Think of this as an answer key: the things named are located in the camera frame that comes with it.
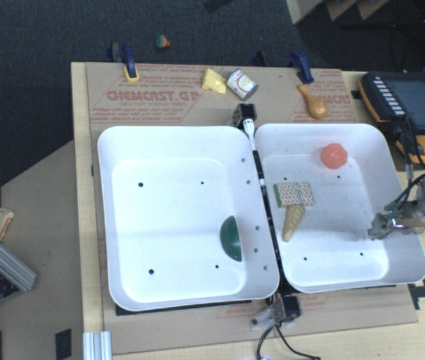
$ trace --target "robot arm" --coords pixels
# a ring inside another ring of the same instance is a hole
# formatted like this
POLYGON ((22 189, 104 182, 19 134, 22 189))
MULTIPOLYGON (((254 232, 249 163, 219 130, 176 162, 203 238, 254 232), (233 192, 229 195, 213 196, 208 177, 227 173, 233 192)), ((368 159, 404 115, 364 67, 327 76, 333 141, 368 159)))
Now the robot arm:
POLYGON ((377 214, 368 229, 371 239, 383 239, 390 233, 422 233, 425 230, 425 175, 419 176, 391 204, 384 207, 386 214, 377 214), (418 186, 416 197, 408 201, 411 188, 418 186))

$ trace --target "dark floor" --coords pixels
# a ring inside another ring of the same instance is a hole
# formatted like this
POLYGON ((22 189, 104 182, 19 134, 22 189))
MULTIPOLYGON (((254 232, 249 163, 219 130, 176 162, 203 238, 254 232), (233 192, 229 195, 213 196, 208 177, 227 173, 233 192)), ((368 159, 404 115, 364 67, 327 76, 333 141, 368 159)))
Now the dark floor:
POLYGON ((112 41, 127 41, 136 62, 249 65, 260 50, 285 67, 292 49, 312 68, 418 71, 425 26, 411 39, 389 28, 344 30, 354 23, 418 21, 425 0, 393 0, 368 20, 356 7, 331 21, 324 4, 292 25, 285 0, 0 0, 1 183, 72 140, 70 63, 105 61, 112 41), (154 47, 165 34, 172 46, 154 47))

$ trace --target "orange ball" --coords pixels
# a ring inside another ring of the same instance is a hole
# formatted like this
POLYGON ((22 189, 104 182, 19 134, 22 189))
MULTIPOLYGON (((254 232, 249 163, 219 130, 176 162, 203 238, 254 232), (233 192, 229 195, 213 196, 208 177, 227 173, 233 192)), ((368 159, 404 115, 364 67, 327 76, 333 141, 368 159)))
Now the orange ball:
POLYGON ((348 161, 348 153, 341 144, 333 142, 323 149, 321 161, 331 170, 337 170, 348 161))

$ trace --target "black cable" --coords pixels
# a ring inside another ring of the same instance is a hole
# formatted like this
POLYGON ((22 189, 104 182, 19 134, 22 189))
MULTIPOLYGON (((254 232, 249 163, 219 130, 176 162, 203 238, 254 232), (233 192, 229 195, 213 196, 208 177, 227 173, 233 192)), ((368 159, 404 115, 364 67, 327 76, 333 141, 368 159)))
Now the black cable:
POLYGON ((289 348, 290 351, 292 351, 292 353, 295 353, 296 355, 299 355, 299 356, 302 356, 302 357, 306 357, 306 358, 311 359, 311 360, 321 360, 321 358, 318 357, 318 356, 307 355, 305 353, 301 353, 301 352, 294 350, 293 347, 289 345, 289 343, 286 341, 285 337, 282 335, 281 330, 279 329, 279 325, 275 325, 275 327, 276 327, 276 331, 279 333, 279 336, 281 337, 282 341, 284 342, 284 344, 286 344, 286 347, 289 348))
POLYGON ((394 21, 393 24, 391 24, 390 29, 389 29, 389 53, 390 53, 390 58, 391 58, 391 63, 393 64, 393 69, 395 71, 404 71, 405 70, 405 60, 406 60, 406 55, 410 52, 411 49, 411 45, 413 43, 415 43, 417 45, 417 47, 420 47, 422 49, 421 46, 425 47, 425 44, 421 41, 417 39, 415 41, 413 41, 412 38, 412 34, 406 30, 406 28, 404 28, 404 26, 406 25, 425 25, 425 12, 423 12, 420 9, 417 8, 402 8, 399 9, 398 4, 397 4, 397 0, 393 0, 394 1, 394 10, 395 10, 395 15, 394 15, 394 21), (420 19, 422 20, 422 22, 414 22, 414 23, 408 23, 407 21, 405 21, 405 14, 416 14, 420 17, 420 19), (393 44, 393 34, 395 32, 399 32, 401 33, 403 36, 408 38, 408 43, 406 44, 406 46, 403 49, 402 52, 402 57, 399 60, 399 64, 398 61, 396 60, 396 56, 394 54, 394 44, 393 44))
POLYGON ((401 130, 401 134, 399 135, 399 140, 402 144, 402 156, 405 158, 405 171, 408 178, 408 184, 406 185, 406 187, 409 187, 413 179, 414 170, 413 170, 411 158, 409 157, 408 148, 406 148, 406 144, 404 143, 404 138, 403 138, 404 132, 405 132, 405 128, 403 127, 404 121, 405 121, 405 116, 402 116, 401 118, 399 118, 399 129, 401 130))
POLYGON ((411 136, 413 138, 414 151, 416 152, 417 160, 420 162, 420 165, 425 170, 425 163, 423 161, 423 158, 421 157, 421 154, 420 154, 420 151, 419 151, 419 146, 418 146, 417 140, 416 140, 416 130, 414 129, 414 125, 411 123, 411 119, 409 118, 409 116, 406 116, 405 120, 406 120, 406 124, 409 127, 409 130, 411 131, 411 136))
POLYGON ((415 186, 418 185, 420 183, 421 180, 423 180, 425 178, 425 173, 423 173, 423 175, 419 175, 417 178, 415 178, 410 185, 408 185, 408 187, 396 198, 396 202, 398 203, 403 197, 404 199, 402 200, 401 204, 398 205, 398 209, 401 209, 406 202, 408 201, 409 198, 409 194, 411 193, 411 189, 415 186))
POLYGON ((302 356, 302 357, 306 357, 310 360, 321 360, 320 357, 317 356, 313 356, 313 355, 307 355, 305 353, 301 353, 296 351, 291 345, 289 345, 289 343, 286 341, 285 337, 282 335, 281 330, 279 329, 279 326, 281 325, 282 322, 280 322, 279 324, 273 325, 271 327, 269 327, 266 331, 263 332, 263 334, 261 335, 261 337, 259 338, 258 341, 258 347, 256 348, 256 359, 257 360, 261 360, 262 356, 261 356, 261 347, 263 345, 264 340, 267 338, 267 335, 274 329, 276 328, 276 331, 279 333, 279 337, 282 339, 282 341, 284 342, 284 344, 286 345, 286 347, 292 351, 292 353, 298 355, 298 356, 302 356))
POLYGON ((266 331, 263 332, 261 337, 258 341, 258 347, 256 348, 256 360, 261 360, 261 346, 263 345, 264 339, 267 337, 267 335, 273 330, 274 325, 272 327, 269 327, 266 331))

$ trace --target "yellow device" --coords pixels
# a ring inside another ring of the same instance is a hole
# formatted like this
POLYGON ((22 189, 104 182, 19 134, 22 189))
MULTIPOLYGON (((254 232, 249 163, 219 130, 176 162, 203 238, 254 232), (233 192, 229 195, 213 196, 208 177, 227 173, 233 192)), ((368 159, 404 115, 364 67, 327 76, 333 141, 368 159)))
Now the yellow device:
POLYGON ((413 163, 425 163, 425 71, 366 73, 361 96, 386 139, 413 163))

